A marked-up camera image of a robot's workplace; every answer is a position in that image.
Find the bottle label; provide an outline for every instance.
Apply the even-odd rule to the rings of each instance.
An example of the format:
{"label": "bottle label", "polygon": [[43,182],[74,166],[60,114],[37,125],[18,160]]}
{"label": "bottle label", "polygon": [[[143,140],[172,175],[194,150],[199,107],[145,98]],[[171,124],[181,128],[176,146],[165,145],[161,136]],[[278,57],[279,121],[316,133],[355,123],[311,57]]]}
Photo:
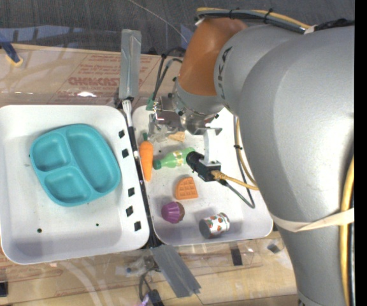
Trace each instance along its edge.
{"label": "bottle label", "polygon": [[180,150],[176,150],[174,153],[173,153],[173,156],[175,156],[175,160],[176,160],[176,166],[181,166],[183,165],[183,161],[184,161],[184,158],[182,157],[182,152]]}

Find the white tray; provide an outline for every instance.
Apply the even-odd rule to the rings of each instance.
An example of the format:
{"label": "white tray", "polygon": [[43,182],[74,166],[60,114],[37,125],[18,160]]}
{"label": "white tray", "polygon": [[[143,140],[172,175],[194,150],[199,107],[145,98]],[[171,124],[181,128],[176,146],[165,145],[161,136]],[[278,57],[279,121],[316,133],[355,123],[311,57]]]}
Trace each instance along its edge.
{"label": "white tray", "polygon": [[[122,179],[116,190],[102,198],[63,207],[44,192],[31,166],[29,149],[39,135],[77,123],[94,126],[104,136],[119,162]],[[133,212],[127,216],[130,207]],[[20,264],[130,251],[145,245],[149,227],[124,116],[110,106],[0,108],[0,227],[4,253]]]}
{"label": "white tray", "polygon": [[[143,140],[142,133],[148,132],[148,116],[150,114],[151,112],[146,111],[144,106],[137,108],[133,113],[138,143]],[[221,171],[230,177],[241,179],[236,151],[233,147],[233,116],[227,109],[223,109],[219,114],[220,117],[213,120],[211,127],[223,128],[222,132],[216,136],[215,142],[218,149],[218,161],[222,163]],[[183,143],[173,140],[155,142],[154,157],[161,158],[168,152],[185,147],[194,147],[197,152],[205,154],[203,137],[192,136],[186,132]],[[180,178],[188,175],[194,178],[199,197],[193,200],[179,201],[185,208],[185,216],[181,222],[171,224],[162,218],[161,208],[170,201],[176,201],[173,196],[175,185]],[[173,169],[153,169],[151,181],[145,182],[145,186],[155,233],[162,242],[168,245],[195,245],[262,238],[267,236],[273,228],[273,221],[259,191],[252,191],[256,206],[255,209],[251,209],[229,188],[217,182],[204,182],[197,173],[192,172],[187,164]],[[232,186],[248,199],[244,187],[235,183]],[[226,213],[229,217],[230,230],[218,238],[205,239],[199,231],[199,221],[204,217],[220,212]]]}

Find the drain hole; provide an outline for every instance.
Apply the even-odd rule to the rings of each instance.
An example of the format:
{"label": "drain hole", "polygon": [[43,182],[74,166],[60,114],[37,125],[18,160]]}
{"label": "drain hole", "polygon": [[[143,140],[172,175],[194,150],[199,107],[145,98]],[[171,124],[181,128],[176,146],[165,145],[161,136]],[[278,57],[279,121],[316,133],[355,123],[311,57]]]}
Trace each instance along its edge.
{"label": "drain hole", "polygon": [[141,221],[134,223],[134,231],[138,231],[141,229]]}
{"label": "drain hole", "polygon": [[133,206],[130,206],[129,208],[126,209],[126,214],[127,216],[129,217],[131,214],[134,213],[134,210],[133,210]]}

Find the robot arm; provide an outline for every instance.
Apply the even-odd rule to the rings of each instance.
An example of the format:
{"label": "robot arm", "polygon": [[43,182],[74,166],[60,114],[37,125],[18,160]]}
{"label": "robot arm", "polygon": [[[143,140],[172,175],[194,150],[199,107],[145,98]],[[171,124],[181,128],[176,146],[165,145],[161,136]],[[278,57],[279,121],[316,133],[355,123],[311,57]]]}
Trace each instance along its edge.
{"label": "robot arm", "polygon": [[[248,163],[275,222],[309,223],[341,211],[354,155],[354,26],[302,35],[204,20],[175,85],[173,108],[191,133],[223,107],[238,116]],[[278,222],[302,305],[354,304],[340,261],[342,227],[296,233]]]}

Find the teal plate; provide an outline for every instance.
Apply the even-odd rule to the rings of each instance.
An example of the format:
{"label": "teal plate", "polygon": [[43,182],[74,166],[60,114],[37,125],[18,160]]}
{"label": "teal plate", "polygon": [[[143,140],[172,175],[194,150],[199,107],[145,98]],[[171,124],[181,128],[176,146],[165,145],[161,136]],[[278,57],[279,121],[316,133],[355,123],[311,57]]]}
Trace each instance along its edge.
{"label": "teal plate", "polygon": [[31,161],[52,201],[76,206],[107,195],[120,184],[113,151],[92,126],[73,124],[33,141]]}

